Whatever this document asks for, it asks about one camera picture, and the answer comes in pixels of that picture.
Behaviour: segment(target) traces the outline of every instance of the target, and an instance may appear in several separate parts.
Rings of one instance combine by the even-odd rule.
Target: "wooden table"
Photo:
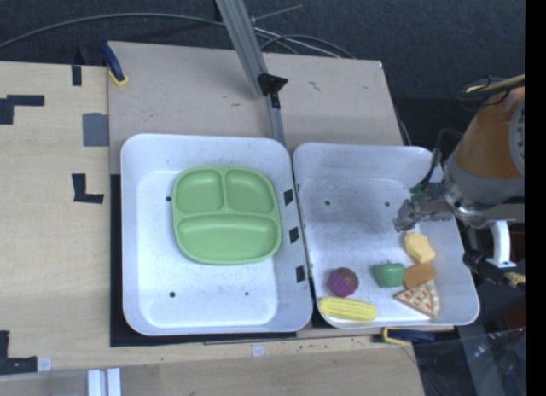
[[[226,51],[222,54],[230,65],[235,53]],[[285,121],[302,120],[310,111],[315,121],[285,125],[293,146],[307,141],[401,144],[378,62],[267,58],[270,68],[289,67],[292,76],[294,87],[282,96]],[[359,84],[361,96],[345,90],[336,113],[331,108],[335,88],[323,87],[328,94],[311,99],[307,93],[318,93],[322,81],[340,73],[359,80],[371,73],[375,77],[373,84]],[[163,391],[156,394],[182,394],[177,393],[181,388],[188,394],[218,394],[215,386],[225,386],[222,394],[331,394],[335,388],[422,394],[411,346],[372,343],[369,334],[377,331],[349,334],[308,325],[294,340],[260,341],[260,358],[253,358],[255,342],[110,347],[112,158],[108,147],[85,147],[82,141],[83,114],[111,114],[110,81],[105,67],[83,66],[81,74],[82,84],[75,86],[70,66],[0,63],[0,98],[45,98],[43,107],[16,106],[14,123],[0,125],[0,329],[10,331],[11,358],[49,358],[53,371],[133,366],[123,374],[128,394],[150,394],[154,382],[161,382]],[[377,100],[363,103],[363,86],[374,90]],[[244,94],[230,100],[239,105],[229,105],[226,112],[240,113]],[[343,125],[330,124],[332,118],[362,130],[344,131]],[[87,193],[104,194],[102,204],[73,201],[73,173],[85,173]],[[195,388],[190,389],[191,382]],[[9,385],[13,378],[0,380],[0,394]]]

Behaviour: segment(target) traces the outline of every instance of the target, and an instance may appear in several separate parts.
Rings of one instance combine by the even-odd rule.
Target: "table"
[[[116,51],[130,47],[134,44],[120,44]],[[216,125],[223,122],[222,127],[228,128],[218,135],[267,136],[266,125],[259,123],[260,117],[249,107],[251,101],[241,92],[238,78],[244,79],[244,75],[242,70],[238,72],[235,52],[191,48],[157,50],[168,53],[176,49],[197,61],[204,53],[212,52],[211,55],[217,56],[213,59],[221,61],[215,66],[218,76],[223,72],[220,67],[232,67],[235,72],[235,82],[227,83],[227,90],[216,90],[219,98],[225,99],[222,119],[215,120]],[[401,144],[378,61],[293,55],[266,55],[266,60],[272,73],[290,79],[281,100],[291,150],[307,141]],[[81,70],[81,85],[73,84],[74,69]],[[189,80],[202,84],[207,81],[203,76]],[[209,370],[209,373],[215,368],[241,373],[239,364],[243,368],[273,370],[284,376],[283,379],[299,381],[299,385],[303,385],[305,379],[300,380],[294,370],[303,368],[311,373],[316,364],[324,367],[325,373],[330,370],[326,376],[330,376],[332,382],[356,386],[359,380],[349,383],[344,375],[338,374],[334,364],[341,362],[344,370],[370,377],[377,373],[390,375],[392,371],[388,370],[393,367],[398,373],[407,374],[408,381],[397,383],[398,380],[387,380],[383,375],[385,379],[379,380],[381,385],[388,381],[393,391],[399,385],[405,394],[422,394],[410,346],[402,351],[372,343],[369,330],[341,334],[337,329],[314,329],[308,325],[295,340],[260,341],[265,355],[255,358],[262,362],[256,364],[251,363],[254,359],[249,342],[110,347],[109,183],[110,173],[116,172],[117,158],[108,147],[84,146],[83,115],[109,114],[111,124],[124,121],[125,132],[121,138],[138,130],[136,125],[129,124],[131,121],[150,118],[144,111],[138,114],[137,120],[131,120],[130,116],[126,120],[112,119],[108,82],[105,67],[0,63],[0,98],[8,95],[43,95],[45,98],[43,107],[16,106],[14,123],[0,125],[0,188],[3,189],[0,329],[10,331],[10,357],[49,358],[52,370],[169,364],[166,369],[155,372],[161,379],[175,375],[172,371],[179,364],[194,364],[184,367],[195,367],[197,375],[197,370]],[[342,94],[334,87],[339,82]],[[194,85],[203,89],[202,84]],[[159,94],[162,93],[165,94],[165,90],[159,90]],[[189,111],[195,109],[191,101],[184,106]],[[229,122],[230,119],[241,121],[241,113],[245,112],[250,115],[249,119],[257,118],[258,123],[243,125],[241,133],[241,128],[234,129]],[[185,114],[186,122],[195,130],[189,133],[202,131],[203,127],[191,123],[191,115]],[[161,127],[150,126],[150,130],[159,131]],[[121,138],[113,138],[112,130],[111,126],[110,146],[116,149]],[[73,201],[74,173],[85,174],[86,192],[104,195],[102,203]],[[381,366],[386,364],[389,364],[388,370],[381,372]],[[133,375],[136,379],[139,372]],[[252,379],[246,383],[249,389],[254,385]]]

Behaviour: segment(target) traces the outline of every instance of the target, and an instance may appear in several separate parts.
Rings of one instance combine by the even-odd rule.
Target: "pizza slice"
[[[434,281],[426,281],[416,287],[407,289],[394,296],[394,299],[430,317],[437,317],[440,310],[438,292]]]

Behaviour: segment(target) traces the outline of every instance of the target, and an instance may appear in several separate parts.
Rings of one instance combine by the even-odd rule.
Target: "toy food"
[[[406,232],[404,243],[408,255],[415,258],[418,263],[427,263],[436,257],[436,252],[430,247],[427,236],[419,232]]]
[[[430,317],[438,316],[440,305],[434,281],[427,281],[414,288],[407,289],[394,296],[394,298]]]
[[[336,296],[346,297],[358,288],[358,277],[351,269],[340,267],[332,272],[327,285]]]
[[[436,272],[428,263],[416,264],[406,269],[404,285],[406,288],[413,288],[420,283],[431,281],[436,278]]]
[[[374,320],[377,316],[375,305],[363,300],[327,296],[318,300],[318,308],[327,316],[363,322]]]
[[[406,269],[400,263],[387,262],[374,267],[375,279],[382,287],[399,287],[404,281]]]

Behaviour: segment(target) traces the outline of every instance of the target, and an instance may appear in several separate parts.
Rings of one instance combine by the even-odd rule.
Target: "dark background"
[[[444,127],[464,131],[472,113],[462,108],[455,94],[465,84],[486,75],[508,78],[525,72],[526,0],[245,3],[255,17],[303,4],[302,9],[259,20],[256,26],[280,34],[311,35],[359,59],[382,61],[392,100],[414,145],[431,148]],[[128,12],[214,19],[212,0],[0,0],[0,43],[67,20]],[[227,32],[220,27],[136,18],[41,33],[0,49],[0,60],[73,63],[75,50],[83,46],[89,52],[88,63],[102,64],[99,46],[107,40],[231,48]],[[275,45],[267,50],[285,51]],[[446,141],[444,150],[449,152],[451,144]]]

